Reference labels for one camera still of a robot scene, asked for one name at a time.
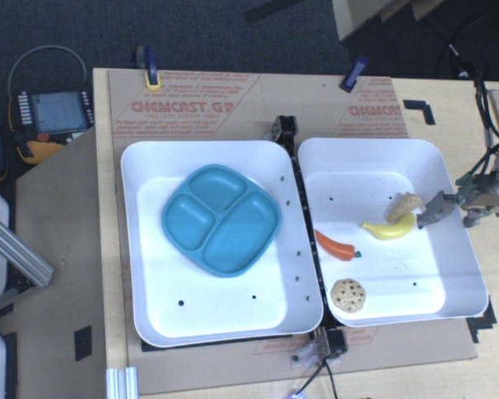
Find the white tray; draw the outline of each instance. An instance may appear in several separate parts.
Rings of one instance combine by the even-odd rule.
[[[161,214],[194,171],[219,164],[263,188],[279,205],[273,243],[244,274],[220,278],[165,236]],[[151,141],[121,157],[136,329],[149,344],[175,347],[307,333],[323,304],[294,173],[286,151],[253,141]]]
[[[483,313],[487,291],[460,211],[389,241],[360,228],[363,221],[386,223],[399,194],[415,193],[426,204],[439,190],[452,193],[433,145],[411,139],[310,139],[299,147],[299,164],[314,228],[362,254],[344,262],[318,247],[329,308],[341,323],[362,327]],[[334,283],[346,278],[366,290],[356,313],[339,309],[330,297]]]

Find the yellow banana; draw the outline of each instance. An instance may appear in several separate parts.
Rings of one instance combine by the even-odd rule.
[[[397,239],[408,234],[416,224],[416,215],[407,213],[394,224],[370,224],[362,222],[361,228],[369,230],[379,239]]]

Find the blue plate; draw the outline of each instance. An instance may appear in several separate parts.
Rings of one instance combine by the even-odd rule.
[[[223,165],[190,175],[162,214],[168,239],[189,259],[222,277],[248,270],[281,225],[275,201],[258,185]]]

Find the table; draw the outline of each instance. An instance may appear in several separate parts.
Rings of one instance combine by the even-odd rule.
[[[426,101],[437,122],[435,126],[427,126],[420,111],[407,111],[402,106],[409,136],[429,140],[442,151],[453,181],[469,170],[483,154],[482,125],[472,83],[394,79],[393,86],[400,102],[403,99]],[[499,90],[499,83],[488,83],[487,86]],[[94,89],[106,367],[123,368],[128,366],[128,356],[107,69],[94,70]],[[499,397],[499,219],[484,219],[470,230],[470,237],[498,322],[493,330],[480,332],[478,358],[469,362],[341,374],[336,376],[341,398]],[[144,398],[280,398],[287,397],[303,382],[304,379],[253,383]],[[328,378],[317,377],[306,393],[312,398],[331,397]]]

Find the multimeter screen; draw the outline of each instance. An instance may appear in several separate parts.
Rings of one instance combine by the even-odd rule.
[[[33,95],[32,107],[40,132],[59,134],[87,128],[79,94],[74,91]]]

